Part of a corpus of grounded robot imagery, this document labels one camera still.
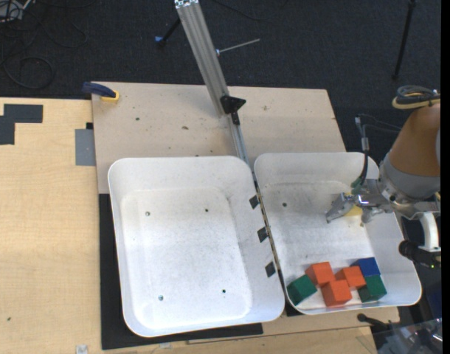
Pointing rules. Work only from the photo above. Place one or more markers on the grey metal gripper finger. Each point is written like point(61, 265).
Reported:
point(337, 208)
point(368, 216)

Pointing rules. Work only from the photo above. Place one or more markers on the black cylinder on white bracket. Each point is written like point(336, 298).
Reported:
point(428, 234)

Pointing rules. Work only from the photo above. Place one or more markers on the green cube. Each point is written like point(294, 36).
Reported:
point(374, 288)
point(301, 289)

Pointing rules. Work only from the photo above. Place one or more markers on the pale wood board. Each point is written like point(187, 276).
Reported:
point(166, 124)

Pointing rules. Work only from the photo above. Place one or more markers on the blue cube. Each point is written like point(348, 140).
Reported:
point(368, 266)

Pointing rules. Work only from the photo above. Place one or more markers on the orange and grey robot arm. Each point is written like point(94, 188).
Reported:
point(413, 149)

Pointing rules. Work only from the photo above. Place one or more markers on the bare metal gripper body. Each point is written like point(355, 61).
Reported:
point(374, 194)

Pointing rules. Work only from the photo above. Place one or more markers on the white plastic tray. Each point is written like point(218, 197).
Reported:
point(188, 249)
point(306, 227)

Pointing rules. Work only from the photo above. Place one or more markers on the yellow cube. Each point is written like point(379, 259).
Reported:
point(355, 211)

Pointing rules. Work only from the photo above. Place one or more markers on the orange cube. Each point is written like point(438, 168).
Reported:
point(319, 271)
point(354, 276)
point(336, 293)

